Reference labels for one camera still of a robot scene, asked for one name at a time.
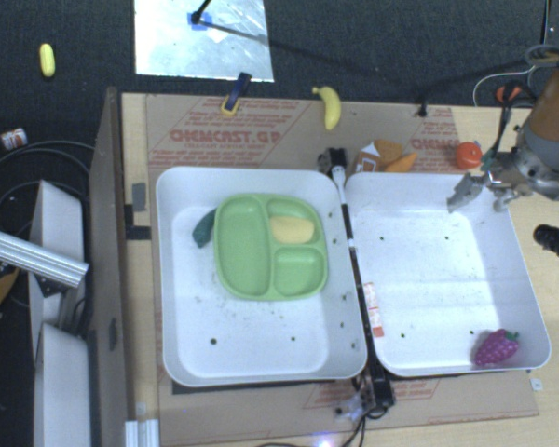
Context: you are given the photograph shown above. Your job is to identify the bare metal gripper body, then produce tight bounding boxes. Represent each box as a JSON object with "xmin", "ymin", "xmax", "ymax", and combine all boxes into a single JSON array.
[{"xmin": 481, "ymin": 144, "xmax": 559, "ymax": 203}]

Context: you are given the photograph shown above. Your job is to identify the red-orange toy tomato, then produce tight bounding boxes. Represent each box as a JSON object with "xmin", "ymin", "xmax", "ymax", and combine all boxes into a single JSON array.
[{"xmin": 456, "ymin": 141, "xmax": 484, "ymax": 169}]

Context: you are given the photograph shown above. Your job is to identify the orange toy biscuit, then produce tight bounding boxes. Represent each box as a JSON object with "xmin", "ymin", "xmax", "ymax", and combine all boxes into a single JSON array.
[{"xmin": 374, "ymin": 138, "xmax": 405, "ymax": 166}]

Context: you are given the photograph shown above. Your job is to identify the white plastic tray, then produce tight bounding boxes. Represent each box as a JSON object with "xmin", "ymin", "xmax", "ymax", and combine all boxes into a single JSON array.
[
  {"xmin": 344, "ymin": 170, "xmax": 553, "ymax": 379},
  {"xmin": 155, "ymin": 166, "xmax": 370, "ymax": 388}
]

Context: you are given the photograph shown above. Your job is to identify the brown and white carton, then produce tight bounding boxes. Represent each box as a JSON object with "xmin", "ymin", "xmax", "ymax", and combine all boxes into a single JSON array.
[{"xmin": 350, "ymin": 142, "xmax": 386, "ymax": 175}]

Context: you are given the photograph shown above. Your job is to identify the thin black and white rod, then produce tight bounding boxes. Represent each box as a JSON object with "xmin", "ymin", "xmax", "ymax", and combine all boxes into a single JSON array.
[{"xmin": 333, "ymin": 165, "xmax": 379, "ymax": 381}]

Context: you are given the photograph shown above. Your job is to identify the purple toy grapes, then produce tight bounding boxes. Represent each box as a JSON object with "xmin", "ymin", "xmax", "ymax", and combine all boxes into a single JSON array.
[{"xmin": 473, "ymin": 328, "xmax": 521, "ymax": 369}]

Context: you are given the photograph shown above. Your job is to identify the white and orange packet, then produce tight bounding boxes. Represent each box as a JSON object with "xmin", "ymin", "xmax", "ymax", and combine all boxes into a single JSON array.
[{"xmin": 362, "ymin": 281, "xmax": 385, "ymax": 340}]

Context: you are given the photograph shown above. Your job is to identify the yellow banana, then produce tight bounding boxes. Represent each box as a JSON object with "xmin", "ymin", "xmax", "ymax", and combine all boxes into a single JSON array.
[{"xmin": 311, "ymin": 85, "xmax": 343, "ymax": 132}]

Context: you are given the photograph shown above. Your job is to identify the yellow toy bread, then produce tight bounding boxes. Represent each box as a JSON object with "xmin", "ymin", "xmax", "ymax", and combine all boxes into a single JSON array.
[{"xmin": 269, "ymin": 215, "xmax": 316, "ymax": 245}]

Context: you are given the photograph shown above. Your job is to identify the brown cardboard board red print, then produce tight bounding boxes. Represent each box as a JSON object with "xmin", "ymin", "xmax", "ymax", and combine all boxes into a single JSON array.
[{"xmin": 143, "ymin": 93, "xmax": 540, "ymax": 447}]

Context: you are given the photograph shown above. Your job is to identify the green divided plate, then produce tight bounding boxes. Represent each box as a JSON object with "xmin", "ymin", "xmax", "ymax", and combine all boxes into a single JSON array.
[{"xmin": 212, "ymin": 193, "xmax": 330, "ymax": 304}]

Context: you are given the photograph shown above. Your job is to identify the dark green toy vegetable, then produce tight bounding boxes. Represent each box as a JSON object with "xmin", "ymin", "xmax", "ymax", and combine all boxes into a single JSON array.
[{"xmin": 191, "ymin": 209, "xmax": 218, "ymax": 250}]

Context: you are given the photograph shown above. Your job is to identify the yellow capsule-shaped toy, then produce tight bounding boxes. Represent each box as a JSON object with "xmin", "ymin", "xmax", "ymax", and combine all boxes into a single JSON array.
[{"xmin": 38, "ymin": 42, "xmax": 57, "ymax": 78}]

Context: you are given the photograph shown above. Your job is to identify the small orange and white can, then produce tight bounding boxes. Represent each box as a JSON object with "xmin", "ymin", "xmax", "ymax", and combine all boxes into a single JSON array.
[{"xmin": 0, "ymin": 127, "xmax": 30, "ymax": 152}]

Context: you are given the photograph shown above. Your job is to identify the black cylinder on white bracket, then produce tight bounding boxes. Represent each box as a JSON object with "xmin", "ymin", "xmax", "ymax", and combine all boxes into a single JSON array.
[{"xmin": 532, "ymin": 223, "xmax": 559, "ymax": 264}]

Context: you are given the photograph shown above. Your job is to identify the black block with thin wires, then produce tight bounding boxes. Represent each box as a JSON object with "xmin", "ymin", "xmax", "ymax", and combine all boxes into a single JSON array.
[
  {"xmin": 369, "ymin": 365, "xmax": 396, "ymax": 410},
  {"xmin": 318, "ymin": 146, "xmax": 349, "ymax": 174}
]

